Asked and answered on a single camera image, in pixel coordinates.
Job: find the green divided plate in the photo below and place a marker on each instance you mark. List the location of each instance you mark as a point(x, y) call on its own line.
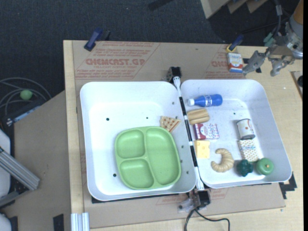
point(160, 153)

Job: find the white plastic tray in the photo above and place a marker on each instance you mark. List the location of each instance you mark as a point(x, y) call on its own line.
point(243, 100)
point(134, 100)

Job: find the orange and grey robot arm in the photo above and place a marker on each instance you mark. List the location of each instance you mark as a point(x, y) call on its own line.
point(298, 13)

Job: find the toy pizza slice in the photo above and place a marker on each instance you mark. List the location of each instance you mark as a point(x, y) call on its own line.
point(169, 123)

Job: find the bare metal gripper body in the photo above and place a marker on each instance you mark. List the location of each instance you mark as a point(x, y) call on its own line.
point(282, 48)

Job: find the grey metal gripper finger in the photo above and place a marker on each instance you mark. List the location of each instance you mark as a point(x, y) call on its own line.
point(254, 61)
point(279, 66)

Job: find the yellow cheese wedge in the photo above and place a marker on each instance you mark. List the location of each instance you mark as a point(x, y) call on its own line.
point(202, 149)

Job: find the toy hot dog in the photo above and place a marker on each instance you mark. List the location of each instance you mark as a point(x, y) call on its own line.
point(198, 116)

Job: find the green ball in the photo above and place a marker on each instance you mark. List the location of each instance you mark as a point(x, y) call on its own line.
point(26, 94)

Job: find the white packet orange pattern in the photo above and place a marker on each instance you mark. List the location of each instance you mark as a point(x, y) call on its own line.
point(248, 150)

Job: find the brown cardboard board red print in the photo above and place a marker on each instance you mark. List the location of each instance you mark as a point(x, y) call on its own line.
point(134, 61)

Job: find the thin black and white rod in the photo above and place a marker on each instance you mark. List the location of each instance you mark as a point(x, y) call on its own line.
point(188, 129)

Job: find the dark green toy broccoli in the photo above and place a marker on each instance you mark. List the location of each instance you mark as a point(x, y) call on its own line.
point(244, 168)

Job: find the beige toy croissant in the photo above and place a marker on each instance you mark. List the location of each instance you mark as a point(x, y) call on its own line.
point(226, 161)

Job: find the orange and white carton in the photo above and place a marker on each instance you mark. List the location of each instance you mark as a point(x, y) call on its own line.
point(235, 62)

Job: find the green toy apple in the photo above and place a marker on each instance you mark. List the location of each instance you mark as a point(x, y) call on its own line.
point(264, 166)

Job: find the blue bottle white cap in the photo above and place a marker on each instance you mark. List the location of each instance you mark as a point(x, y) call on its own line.
point(208, 100)

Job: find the small white can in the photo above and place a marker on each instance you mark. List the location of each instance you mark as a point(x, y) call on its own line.
point(245, 129)

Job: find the red and white carton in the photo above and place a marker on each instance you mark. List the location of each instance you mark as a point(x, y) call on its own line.
point(206, 131)

